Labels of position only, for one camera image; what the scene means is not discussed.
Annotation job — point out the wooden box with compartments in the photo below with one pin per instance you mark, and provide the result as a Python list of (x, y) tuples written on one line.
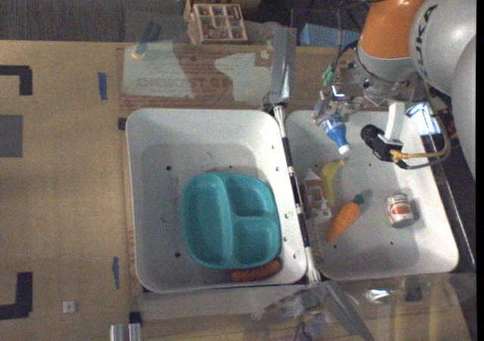
[(219, 23)]

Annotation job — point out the black cylinder on white bracket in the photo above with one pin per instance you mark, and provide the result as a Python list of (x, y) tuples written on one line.
[(378, 141)]

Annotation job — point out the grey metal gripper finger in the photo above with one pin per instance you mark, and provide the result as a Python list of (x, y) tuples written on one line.
[(343, 109), (320, 107)]

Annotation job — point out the white and red can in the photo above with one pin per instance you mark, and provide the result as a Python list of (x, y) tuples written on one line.
[(401, 211)]

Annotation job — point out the white and brown carton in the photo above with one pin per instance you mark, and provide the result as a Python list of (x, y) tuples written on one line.
[(315, 196)]

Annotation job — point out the brown sausage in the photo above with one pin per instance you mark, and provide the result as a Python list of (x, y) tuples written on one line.
[(257, 273)]

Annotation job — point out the yellow banana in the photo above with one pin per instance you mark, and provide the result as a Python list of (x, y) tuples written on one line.
[(329, 180)]

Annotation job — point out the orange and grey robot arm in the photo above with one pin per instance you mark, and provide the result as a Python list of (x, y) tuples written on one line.
[(393, 22)]

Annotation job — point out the blue and white bottle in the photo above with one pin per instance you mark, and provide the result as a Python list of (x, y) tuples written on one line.
[(337, 134)]

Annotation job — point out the white plastic tray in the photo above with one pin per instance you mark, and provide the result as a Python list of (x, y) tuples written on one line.
[(382, 252), (159, 199)]

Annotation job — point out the orange carrot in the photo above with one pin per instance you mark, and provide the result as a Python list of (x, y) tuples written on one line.
[(344, 218)]

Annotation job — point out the teal divided plate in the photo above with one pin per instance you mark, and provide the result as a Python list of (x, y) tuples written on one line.
[(211, 218)]

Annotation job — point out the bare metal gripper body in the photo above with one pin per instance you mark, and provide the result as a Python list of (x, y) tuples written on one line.
[(353, 87)]

